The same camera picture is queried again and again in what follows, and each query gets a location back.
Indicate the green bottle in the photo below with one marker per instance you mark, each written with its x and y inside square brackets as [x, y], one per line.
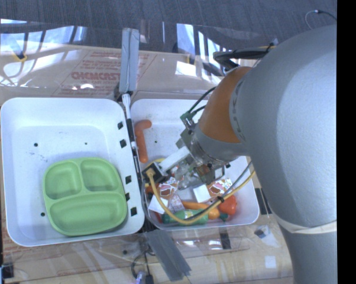
[178, 216]

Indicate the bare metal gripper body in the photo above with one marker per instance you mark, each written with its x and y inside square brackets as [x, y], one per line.
[206, 161]

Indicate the brown cardboard board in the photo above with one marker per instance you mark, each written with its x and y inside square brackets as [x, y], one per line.
[77, 69]

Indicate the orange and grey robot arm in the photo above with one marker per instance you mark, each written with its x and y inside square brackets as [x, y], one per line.
[287, 135]

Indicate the white printed packet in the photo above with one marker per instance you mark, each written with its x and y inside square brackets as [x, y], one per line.
[166, 189]
[219, 187]

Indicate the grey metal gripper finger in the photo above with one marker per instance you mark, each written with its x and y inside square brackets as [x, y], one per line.
[179, 171]
[191, 180]

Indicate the red pepper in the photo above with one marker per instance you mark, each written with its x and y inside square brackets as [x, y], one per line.
[229, 205]

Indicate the white plastic tray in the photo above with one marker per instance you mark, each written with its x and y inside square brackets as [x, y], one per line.
[163, 111]
[62, 129]

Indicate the orange sausage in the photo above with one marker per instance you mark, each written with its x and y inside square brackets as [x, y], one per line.
[143, 124]
[142, 146]

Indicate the orange carrot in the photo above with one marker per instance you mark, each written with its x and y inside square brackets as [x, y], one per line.
[195, 205]

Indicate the white carton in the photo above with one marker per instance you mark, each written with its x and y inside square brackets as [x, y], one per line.
[155, 205]

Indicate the green divided plate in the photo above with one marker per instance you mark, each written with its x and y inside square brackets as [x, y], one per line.
[83, 197]

